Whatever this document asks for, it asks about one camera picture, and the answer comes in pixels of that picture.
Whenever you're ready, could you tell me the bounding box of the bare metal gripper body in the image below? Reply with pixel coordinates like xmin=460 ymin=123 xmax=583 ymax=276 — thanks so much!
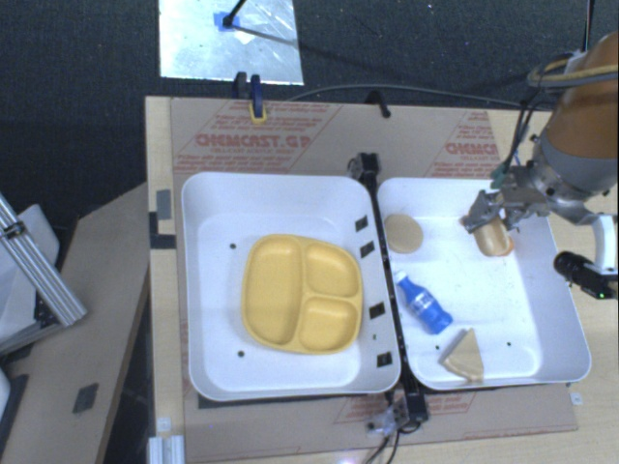
xmin=500 ymin=160 xmax=602 ymax=227

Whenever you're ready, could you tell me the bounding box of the tan toy bread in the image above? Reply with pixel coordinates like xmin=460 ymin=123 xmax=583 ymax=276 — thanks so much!
xmin=472 ymin=217 xmax=516 ymax=258

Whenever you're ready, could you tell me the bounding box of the tan round biscuit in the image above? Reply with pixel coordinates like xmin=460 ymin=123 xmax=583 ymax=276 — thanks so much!
xmin=383 ymin=213 xmax=426 ymax=255

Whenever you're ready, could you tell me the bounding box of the white plastic tray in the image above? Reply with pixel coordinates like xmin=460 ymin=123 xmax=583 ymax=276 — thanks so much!
xmin=181 ymin=171 xmax=403 ymax=402
xmin=375 ymin=176 xmax=593 ymax=392

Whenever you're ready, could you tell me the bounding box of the brown cardboard board, red print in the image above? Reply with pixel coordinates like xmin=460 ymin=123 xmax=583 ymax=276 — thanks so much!
xmin=168 ymin=97 xmax=580 ymax=464

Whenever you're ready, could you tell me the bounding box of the thin black rod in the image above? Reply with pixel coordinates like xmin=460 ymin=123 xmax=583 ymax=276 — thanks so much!
xmin=365 ymin=174 xmax=417 ymax=395

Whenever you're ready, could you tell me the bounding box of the blue plastic bottle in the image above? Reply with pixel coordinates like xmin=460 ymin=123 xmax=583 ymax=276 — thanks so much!
xmin=393 ymin=269 xmax=455 ymax=335

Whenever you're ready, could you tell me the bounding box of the tan pizza slice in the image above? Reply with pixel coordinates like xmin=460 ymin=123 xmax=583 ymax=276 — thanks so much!
xmin=437 ymin=327 xmax=486 ymax=384

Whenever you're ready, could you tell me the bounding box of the yellow divided plate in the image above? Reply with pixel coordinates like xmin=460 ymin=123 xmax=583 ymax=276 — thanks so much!
xmin=240 ymin=233 xmax=366 ymax=356

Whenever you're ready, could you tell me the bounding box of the black cylinder on white bracket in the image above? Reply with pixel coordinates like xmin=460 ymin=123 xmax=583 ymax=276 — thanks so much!
xmin=553 ymin=213 xmax=619 ymax=302

